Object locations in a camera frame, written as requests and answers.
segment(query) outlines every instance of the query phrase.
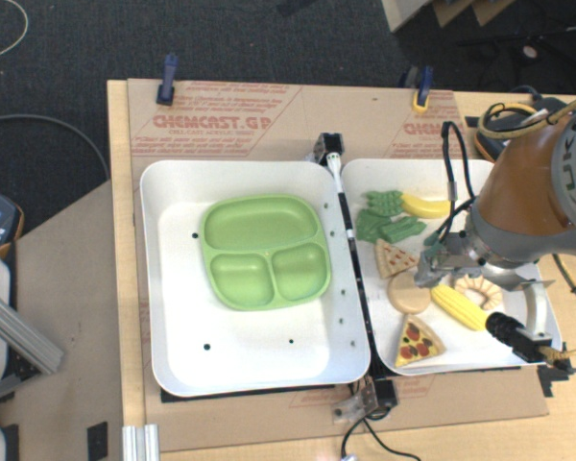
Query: blue clamp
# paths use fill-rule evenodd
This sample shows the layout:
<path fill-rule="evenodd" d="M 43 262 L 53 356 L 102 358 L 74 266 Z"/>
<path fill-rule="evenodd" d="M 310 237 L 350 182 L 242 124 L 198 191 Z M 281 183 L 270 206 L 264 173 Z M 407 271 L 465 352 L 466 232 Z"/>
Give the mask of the blue clamp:
<path fill-rule="evenodd" d="M 403 72 L 399 79 L 400 88 L 416 88 L 412 100 L 412 108 L 417 112 L 425 112 L 429 107 L 429 92 L 433 84 L 433 68 L 425 66 L 419 70 L 415 66 L 410 66 Z"/>
<path fill-rule="evenodd" d="M 417 112 L 425 112 L 429 107 L 429 92 L 433 84 L 433 68 L 425 66 L 420 75 L 419 89 L 414 94 L 412 107 Z"/>
<path fill-rule="evenodd" d="M 162 74 L 162 84 L 157 89 L 156 102 L 163 106 L 173 105 L 173 96 L 175 95 L 175 88 L 173 81 L 175 80 L 175 72 L 177 71 L 178 59 L 172 53 L 168 54 L 164 59 L 164 73 Z"/>

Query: toy food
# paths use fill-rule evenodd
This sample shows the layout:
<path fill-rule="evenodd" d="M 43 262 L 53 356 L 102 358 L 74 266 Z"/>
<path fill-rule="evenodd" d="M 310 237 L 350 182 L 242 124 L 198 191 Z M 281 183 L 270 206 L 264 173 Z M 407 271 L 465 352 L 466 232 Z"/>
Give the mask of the toy food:
<path fill-rule="evenodd" d="M 387 279 L 418 264 L 417 259 L 384 239 L 375 241 L 375 263 L 380 277 Z"/>
<path fill-rule="evenodd" d="M 428 201 L 416 196 L 403 193 L 402 207 L 408 213 L 423 219 L 438 219 L 446 217 L 450 213 L 450 202 L 448 200 Z"/>
<path fill-rule="evenodd" d="M 474 331 L 486 329 L 489 315 L 458 290 L 440 284 L 431 289 L 431 298 L 434 303 L 466 327 Z"/>
<path fill-rule="evenodd" d="M 471 279 L 467 275 L 454 282 L 454 288 L 459 292 L 465 294 L 468 290 L 473 290 L 484 297 L 484 302 L 481 307 L 490 311 L 494 309 L 503 301 L 503 292 L 498 285 L 492 281 L 480 276 L 476 279 Z"/>
<path fill-rule="evenodd" d="M 418 235 L 426 229 L 426 224 L 417 217 L 401 217 L 395 222 L 385 224 L 379 228 L 380 236 L 392 243 L 407 239 L 412 235 Z"/>
<path fill-rule="evenodd" d="M 388 217 L 376 215 L 368 209 L 361 210 L 356 219 L 356 238 L 375 244 L 380 236 L 380 228 L 389 222 Z"/>
<path fill-rule="evenodd" d="M 382 217 L 399 215 L 403 211 L 400 191 L 368 191 L 367 206 L 372 213 Z"/>
<path fill-rule="evenodd" d="M 396 353 L 396 367 L 403 367 L 444 352 L 444 343 L 433 329 L 416 316 L 409 314 L 405 316 Z"/>
<path fill-rule="evenodd" d="M 387 293 L 393 307 L 403 314 L 420 314 L 431 304 L 431 292 L 428 288 L 416 286 L 412 272 L 401 272 L 392 277 Z"/>

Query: corn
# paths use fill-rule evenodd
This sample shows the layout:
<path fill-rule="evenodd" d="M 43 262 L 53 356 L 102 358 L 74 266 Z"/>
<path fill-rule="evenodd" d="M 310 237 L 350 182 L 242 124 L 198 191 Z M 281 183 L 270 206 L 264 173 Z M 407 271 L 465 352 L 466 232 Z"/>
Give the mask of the corn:
<path fill-rule="evenodd" d="M 454 319 L 474 331 L 486 329 L 489 315 L 461 292 L 448 285 L 437 285 L 431 289 L 431 298 Z"/>

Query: white tray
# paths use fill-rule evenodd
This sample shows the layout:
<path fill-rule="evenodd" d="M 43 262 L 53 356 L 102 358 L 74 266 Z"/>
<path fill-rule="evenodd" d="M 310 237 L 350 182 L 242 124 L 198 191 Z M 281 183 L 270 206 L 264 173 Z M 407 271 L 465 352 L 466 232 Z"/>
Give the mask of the white tray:
<path fill-rule="evenodd" d="M 363 376 L 370 347 L 328 171 L 304 161 L 162 160 L 147 168 L 140 188 L 152 363 L 165 391 L 195 397 L 333 385 Z M 309 303 L 236 311 L 214 295 L 192 234 L 211 205 L 269 193 L 300 196 L 317 211 L 331 282 Z"/>
<path fill-rule="evenodd" d="M 453 160 L 452 169 L 459 188 L 458 206 L 468 198 L 463 177 L 463 163 Z M 492 164 L 485 160 L 469 162 L 471 184 L 476 195 L 491 169 Z M 350 216 L 354 224 L 358 212 L 367 207 L 364 195 L 368 191 L 383 192 L 396 189 L 428 200 L 447 198 L 447 175 L 442 160 L 357 159 L 346 165 L 342 178 Z M 443 220 L 423 220 L 427 222 L 428 227 L 421 235 L 409 237 L 396 245 L 418 257 L 420 251 L 424 249 L 422 245 L 424 238 L 437 229 Z M 460 230 L 464 223 L 465 215 L 456 217 L 453 230 Z M 388 281 L 379 276 L 373 244 L 357 241 L 356 246 L 372 319 L 375 345 L 382 362 L 390 370 L 404 376 L 415 376 L 526 365 L 522 359 L 512 353 L 509 347 L 498 342 L 487 331 L 475 332 L 464 327 L 432 303 L 418 317 L 438 333 L 445 343 L 446 352 L 438 357 L 415 362 L 400 369 L 395 368 L 396 349 L 403 315 L 389 302 L 386 293 Z M 518 273 L 527 279 L 540 279 L 538 267 L 533 264 L 519 268 Z M 552 346 L 559 349 L 562 345 L 559 327 L 550 303 L 547 305 L 546 331 L 553 337 Z M 525 323 L 527 308 L 524 293 L 504 291 L 503 304 L 495 311 L 504 312 L 521 323 Z"/>

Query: wooden table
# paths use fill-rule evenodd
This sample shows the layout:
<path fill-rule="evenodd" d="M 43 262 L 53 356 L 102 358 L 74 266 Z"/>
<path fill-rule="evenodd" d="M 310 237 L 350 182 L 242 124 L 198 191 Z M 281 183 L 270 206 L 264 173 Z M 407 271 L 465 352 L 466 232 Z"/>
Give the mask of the wooden table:
<path fill-rule="evenodd" d="M 491 104 L 525 100 L 517 94 L 456 92 L 462 116 L 477 116 Z M 115 225 L 116 277 L 124 425 L 147 423 L 144 401 L 143 366 L 136 277 L 135 234 L 132 223 L 132 172 L 129 133 L 128 85 L 108 82 L 108 120 Z M 566 264 L 576 278 L 576 258 Z M 570 349 L 576 348 L 576 299 L 556 269 L 550 256 L 542 259 L 540 271 L 556 282 L 548 294 L 559 327 Z M 382 432 L 380 437 L 393 449 L 413 452 L 422 460 L 474 459 L 576 461 L 576 375 L 556 382 L 550 414 L 525 420 L 489 422 Z M 221 449 L 202 449 L 162 454 L 163 460 L 338 460 L 341 437 L 275 442 Z M 360 461 L 393 459 L 369 434 L 354 435 L 348 452 Z"/>

